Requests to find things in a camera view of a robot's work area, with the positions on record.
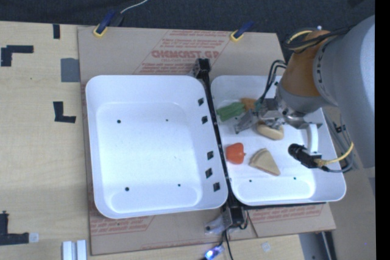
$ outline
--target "cardboard box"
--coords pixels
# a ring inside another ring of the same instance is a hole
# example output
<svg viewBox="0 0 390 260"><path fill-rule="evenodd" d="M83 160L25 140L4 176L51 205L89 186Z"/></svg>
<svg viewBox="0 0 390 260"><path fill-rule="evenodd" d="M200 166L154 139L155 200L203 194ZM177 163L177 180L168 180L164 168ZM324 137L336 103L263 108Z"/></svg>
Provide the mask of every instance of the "cardboard box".
<svg viewBox="0 0 390 260"><path fill-rule="evenodd" d="M197 58L211 62L210 79L221 75L267 75L271 63L283 59L276 34L245 33L239 42L230 32L131 29L110 27L102 38L94 27L79 27L80 82L93 255L219 242L204 226L220 209L129 219L108 219L93 201L85 86L98 75L188 74ZM265 208L250 211L250 225L231 239L279 236L332 230L329 205Z"/></svg>

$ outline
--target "black hole in tray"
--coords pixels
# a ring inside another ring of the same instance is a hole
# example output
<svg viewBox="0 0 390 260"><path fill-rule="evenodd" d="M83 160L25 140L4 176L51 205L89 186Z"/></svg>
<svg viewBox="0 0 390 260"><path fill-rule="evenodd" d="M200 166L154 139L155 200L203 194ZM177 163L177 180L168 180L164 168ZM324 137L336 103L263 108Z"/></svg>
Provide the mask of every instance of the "black hole in tray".
<svg viewBox="0 0 390 260"><path fill-rule="evenodd" d="M214 184L213 184L213 187L214 187L214 192L216 192L216 191L218 191L219 189L221 189L221 186L219 185L219 182L214 183Z"/></svg>
<svg viewBox="0 0 390 260"><path fill-rule="evenodd" d="M206 173L206 179L208 179L208 178L213 174L213 171L212 171L211 168L209 168L209 169L207 169L207 170L205 171L205 173Z"/></svg>

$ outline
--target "empty white tray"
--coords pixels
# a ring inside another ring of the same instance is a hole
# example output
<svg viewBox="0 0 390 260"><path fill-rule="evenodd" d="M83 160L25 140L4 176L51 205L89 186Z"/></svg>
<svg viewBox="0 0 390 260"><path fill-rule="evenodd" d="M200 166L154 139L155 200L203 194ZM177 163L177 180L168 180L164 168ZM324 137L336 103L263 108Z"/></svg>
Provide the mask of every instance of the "empty white tray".
<svg viewBox="0 0 390 260"><path fill-rule="evenodd" d="M211 93L215 109L243 97L258 99L265 88L265 76L220 76L211 84ZM274 97L273 86L267 97ZM318 129L319 153L323 159L336 158L333 143L328 132L322 110L309 114L308 122L322 123ZM324 172L320 169L309 169L300 164L288 153L292 143L308 146L305 130L284 125L285 137L273 141L260 136L255 129L250 128L236 134L234 125L238 122L233 118L221 122L218 118L219 131L223 148L241 142L246 153L243 164L227 162L227 170L236 198L250 206L284 205L297 203L332 202L342 199L346 193L346 184L342 173ZM262 148L267 148L277 163L281 174L273 176L248 165L252 155ZM330 169L340 169L339 163L329 165Z"/></svg>
<svg viewBox="0 0 390 260"><path fill-rule="evenodd" d="M106 217L220 207L228 190L204 88L190 76L97 76L86 88L94 201Z"/></svg>

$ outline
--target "orange toy food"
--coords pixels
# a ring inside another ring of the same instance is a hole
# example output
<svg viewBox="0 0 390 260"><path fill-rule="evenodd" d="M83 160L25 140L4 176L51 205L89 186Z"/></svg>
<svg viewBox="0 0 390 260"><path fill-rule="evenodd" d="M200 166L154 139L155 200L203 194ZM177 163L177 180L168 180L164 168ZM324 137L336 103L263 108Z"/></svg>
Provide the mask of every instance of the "orange toy food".
<svg viewBox="0 0 390 260"><path fill-rule="evenodd" d="M233 164L242 164L244 156L244 146L242 143L234 143L226 148L226 159Z"/></svg>

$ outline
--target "yellow cable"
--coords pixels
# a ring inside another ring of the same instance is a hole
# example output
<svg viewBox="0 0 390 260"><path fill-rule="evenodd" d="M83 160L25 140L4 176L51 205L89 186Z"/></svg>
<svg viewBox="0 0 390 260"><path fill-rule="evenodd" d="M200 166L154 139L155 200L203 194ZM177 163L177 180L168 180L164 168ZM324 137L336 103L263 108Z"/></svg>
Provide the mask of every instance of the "yellow cable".
<svg viewBox="0 0 390 260"><path fill-rule="evenodd" d="M351 142L351 145L350 145L348 151L346 151L340 157L337 157L337 158L335 158L333 160L320 160L320 159L316 159L314 161L318 164L319 167L326 166L328 164L335 163L337 161L343 160L345 157L347 157L351 153L352 150L353 150L353 142Z"/></svg>

